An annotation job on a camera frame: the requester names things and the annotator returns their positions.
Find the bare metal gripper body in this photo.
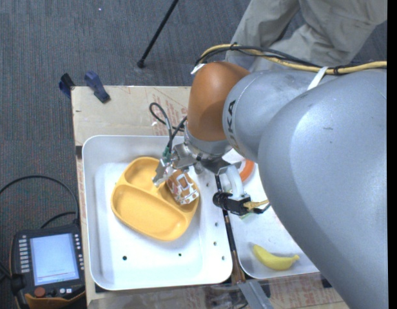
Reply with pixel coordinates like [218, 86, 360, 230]
[170, 143, 243, 176]

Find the white and orange carton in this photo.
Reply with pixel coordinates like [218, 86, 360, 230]
[166, 169, 200, 205]

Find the yellow divided plate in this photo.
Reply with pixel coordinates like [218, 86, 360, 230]
[110, 156, 200, 242]

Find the brown cardboard board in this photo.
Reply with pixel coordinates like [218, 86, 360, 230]
[70, 85, 348, 309]

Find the white plastic tray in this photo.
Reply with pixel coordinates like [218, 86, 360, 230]
[81, 135, 234, 292]
[222, 149, 320, 281]

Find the thin black rod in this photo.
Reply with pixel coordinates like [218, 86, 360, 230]
[215, 173, 247, 285]

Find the black tripod leg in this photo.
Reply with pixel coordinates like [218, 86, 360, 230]
[137, 0, 188, 69]

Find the yellow banana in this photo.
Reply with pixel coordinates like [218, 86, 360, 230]
[252, 243, 300, 272]

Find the person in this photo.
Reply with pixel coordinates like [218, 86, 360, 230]
[224, 0, 388, 73]

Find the orange and white ring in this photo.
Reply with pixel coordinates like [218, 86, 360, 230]
[238, 159, 256, 183]

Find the black cylinder on white bracket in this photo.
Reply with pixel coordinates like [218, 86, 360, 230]
[212, 165, 252, 218]

